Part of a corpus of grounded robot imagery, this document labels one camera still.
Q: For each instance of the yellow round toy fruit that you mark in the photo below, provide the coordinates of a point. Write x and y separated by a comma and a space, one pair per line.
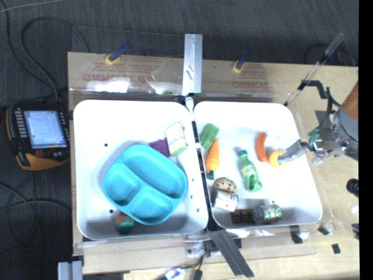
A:
273, 160

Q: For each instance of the green toy vegetable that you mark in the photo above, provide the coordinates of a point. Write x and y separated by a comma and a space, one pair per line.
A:
209, 136

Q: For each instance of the green and orange round toy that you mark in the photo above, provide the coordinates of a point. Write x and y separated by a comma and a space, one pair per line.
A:
124, 223

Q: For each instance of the black cylinder on white bracket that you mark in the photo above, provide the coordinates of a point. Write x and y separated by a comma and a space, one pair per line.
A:
353, 187

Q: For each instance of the brown chocolate bar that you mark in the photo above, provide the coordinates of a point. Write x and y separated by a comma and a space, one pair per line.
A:
242, 216

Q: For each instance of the brown cardboard board red print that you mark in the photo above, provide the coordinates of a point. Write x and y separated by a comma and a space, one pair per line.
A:
221, 74

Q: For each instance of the blue divided plate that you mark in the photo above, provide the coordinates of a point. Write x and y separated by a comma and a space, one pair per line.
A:
145, 182

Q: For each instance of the brown chocolate chip biscuit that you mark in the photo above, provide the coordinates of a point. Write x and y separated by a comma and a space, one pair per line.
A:
225, 184

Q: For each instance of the purple toy grapes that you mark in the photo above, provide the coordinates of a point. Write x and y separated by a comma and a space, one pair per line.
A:
160, 147

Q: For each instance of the grey and green can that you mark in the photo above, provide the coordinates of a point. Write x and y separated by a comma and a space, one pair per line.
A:
266, 214

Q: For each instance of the white plastic tray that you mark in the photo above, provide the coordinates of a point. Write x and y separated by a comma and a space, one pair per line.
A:
291, 191
96, 121

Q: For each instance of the white green yellow carton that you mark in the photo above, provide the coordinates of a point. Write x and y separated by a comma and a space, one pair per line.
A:
176, 139

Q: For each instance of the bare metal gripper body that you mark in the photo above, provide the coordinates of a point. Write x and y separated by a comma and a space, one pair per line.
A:
326, 148

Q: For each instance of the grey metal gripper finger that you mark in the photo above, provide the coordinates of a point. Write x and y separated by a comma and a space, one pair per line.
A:
294, 152

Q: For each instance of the orange toy carrot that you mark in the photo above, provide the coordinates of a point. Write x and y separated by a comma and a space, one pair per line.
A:
213, 157

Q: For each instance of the orange toy sausage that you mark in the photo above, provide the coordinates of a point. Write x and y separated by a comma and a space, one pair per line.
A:
261, 147

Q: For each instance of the green plastic bottle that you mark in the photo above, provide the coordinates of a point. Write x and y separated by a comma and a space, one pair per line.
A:
250, 174

